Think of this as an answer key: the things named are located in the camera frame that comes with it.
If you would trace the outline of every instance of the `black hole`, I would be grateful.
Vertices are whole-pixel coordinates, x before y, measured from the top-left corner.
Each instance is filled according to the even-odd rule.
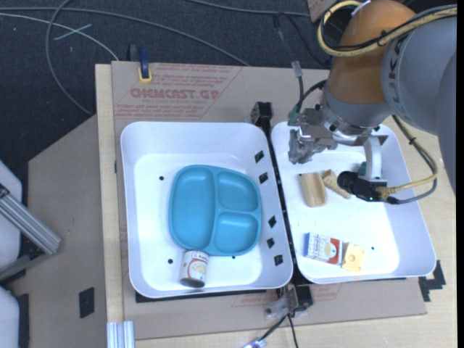
[[[268,174],[264,173],[260,175],[260,183],[263,184],[268,179]]]
[[[271,237],[270,239],[267,240],[269,249],[274,246],[275,242],[274,239]]]
[[[269,225],[270,225],[271,228],[272,228],[273,226],[275,226],[276,223],[277,223],[276,217],[272,217],[271,219],[269,219],[268,223],[269,223]]]
[[[262,158],[264,157],[264,152],[259,151],[255,156],[254,156],[254,161],[258,163]]]
[[[282,262],[283,262],[283,257],[282,257],[282,255],[276,255],[276,256],[274,257],[274,263],[275,263],[275,265],[279,265],[279,264],[281,264]]]

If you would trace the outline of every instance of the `blue plate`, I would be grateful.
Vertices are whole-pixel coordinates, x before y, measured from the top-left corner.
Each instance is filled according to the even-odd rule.
[[[174,178],[169,229],[184,249],[210,255],[241,255],[258,242],[261,199],[244,174],[209,165],[190,165]]]

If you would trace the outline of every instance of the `dark background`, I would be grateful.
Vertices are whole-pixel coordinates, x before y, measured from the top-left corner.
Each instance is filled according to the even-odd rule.
[[[50,60],[59,82],[83,112],[62,92],[52,77],[46,59],[48,25],[21,17],[49,21],[53,10],[7,9],[58,7],[65,0],[0,0],[0,160],[19,175],[28,161],[79,126],[95,113],[95,64],[113,58],[102,47],[78,34],[54,40],[68,31],[53,28],[49,40]],[[202,0],[244,9],[303,12],[306,0]],[[416,12],[457,0],[399,0]],[[182,0],[74,0],[68,8],[99,9],[141,18],[208,41],[257,67],[290,67],[271,16],[230,12]],[[318,22],[295,18],[312,55],[294,27],[281,20],[289,47],[303,68],[330,67],[331,59],[317,44]],[[129,44],[145,44],[150,62],[240,65],[236,60],[169,30],[88,12],[61,12],[60,25],[82,28],[101,41],[119,59],[126,59]],[[343,27],[332,27],[336,40]]]

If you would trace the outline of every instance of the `white wire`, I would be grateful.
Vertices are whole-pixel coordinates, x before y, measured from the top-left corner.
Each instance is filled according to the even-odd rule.
[[[48,21],[48,20],[41,20],[39,18],[29,17],[27,15],[21,15],[21,14],[10,14],[10,13],[1,13],[0,12],[0,15],[3,15],[3,16],[6,16],[6,17],[14,17],[14,18],[23,18],[23,19],[26,19],[26,20],[33,20],[33,21],[36,21],[36,22],[46,23],[47,25],[50,23],[50,21]],[[119,58],[117,58],[117,55],[110,48],[108,48],[108,46],[104,45],[102,42],[98,41],[96,38],[93,38],[92,36],[87,35],[86,33],[81,32],[79,30],[75,30],[74,28],[67,27],[67,26],[64,26],[64,25],[60,25],[59,23],[53,23],[53,25],[55,25],[57,27],[64,28],[66,30],[69,30],[72,33],[78,33],[79,35],[82,35],[82,36],[92,40],[95,44],[100,45],[103,49],[108,51],[108,53],[110,53],[117,61],[119,61]]]

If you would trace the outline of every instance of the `tin can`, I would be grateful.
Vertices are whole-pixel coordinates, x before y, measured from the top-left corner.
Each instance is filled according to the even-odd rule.
[[[204,287],[209,258],[204,252],[188,250],[183,256],[181,283],[197,289]]]

